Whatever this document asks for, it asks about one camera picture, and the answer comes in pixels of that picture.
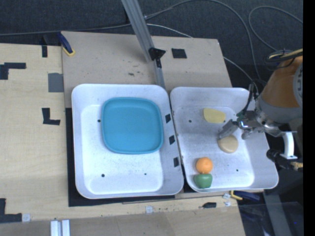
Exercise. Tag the brown cardboard board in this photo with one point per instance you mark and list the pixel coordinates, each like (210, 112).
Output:
(110, 60)

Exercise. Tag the green toy pepper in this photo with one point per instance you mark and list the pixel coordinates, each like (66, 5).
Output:
(203, 180)

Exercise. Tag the orange toy fruit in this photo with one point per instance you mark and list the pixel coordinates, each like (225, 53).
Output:
(204, 165)

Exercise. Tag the blue plate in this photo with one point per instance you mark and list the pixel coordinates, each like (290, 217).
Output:
(132, 125)

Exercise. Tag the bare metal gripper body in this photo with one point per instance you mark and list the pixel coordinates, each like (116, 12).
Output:
(256, 122)

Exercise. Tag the black cylinder on white bracket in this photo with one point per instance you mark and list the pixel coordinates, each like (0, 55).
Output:
(288, 146)

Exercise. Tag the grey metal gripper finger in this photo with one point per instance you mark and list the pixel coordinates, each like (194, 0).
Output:
(227, 129)
(246, 133)

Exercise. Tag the pale yellow toy slice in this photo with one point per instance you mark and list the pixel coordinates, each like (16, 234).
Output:
(213, 116)

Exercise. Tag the beige round biscuit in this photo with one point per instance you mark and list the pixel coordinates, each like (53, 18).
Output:
(228, 144)

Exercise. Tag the white plastic tray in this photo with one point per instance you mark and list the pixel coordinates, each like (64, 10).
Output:
(221, 171)
(123, 176)

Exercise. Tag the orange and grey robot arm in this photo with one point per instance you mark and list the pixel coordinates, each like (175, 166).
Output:
(279, 92)

